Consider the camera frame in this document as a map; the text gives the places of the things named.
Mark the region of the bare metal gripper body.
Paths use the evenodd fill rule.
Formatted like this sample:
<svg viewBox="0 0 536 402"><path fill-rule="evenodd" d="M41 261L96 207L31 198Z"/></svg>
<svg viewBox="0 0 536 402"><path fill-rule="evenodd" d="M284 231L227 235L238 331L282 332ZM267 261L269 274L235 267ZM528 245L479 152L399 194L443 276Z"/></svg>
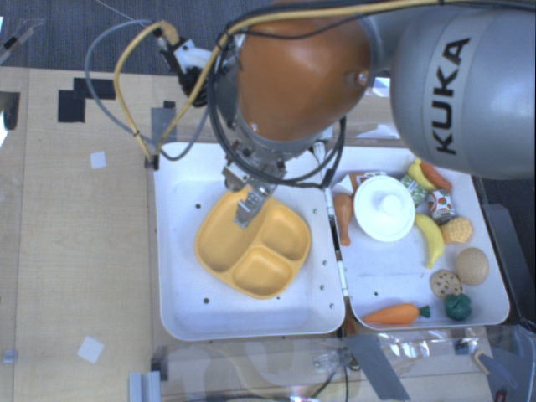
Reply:
<svg viewBox="0 0 536 402"><path fill-rule="evenodd" d="M271 195L277 186L286 184L289 142L246 139L231 144L224 139L221 147L227 158L222 174L229 191L239 192L250 186Z"/></svg>

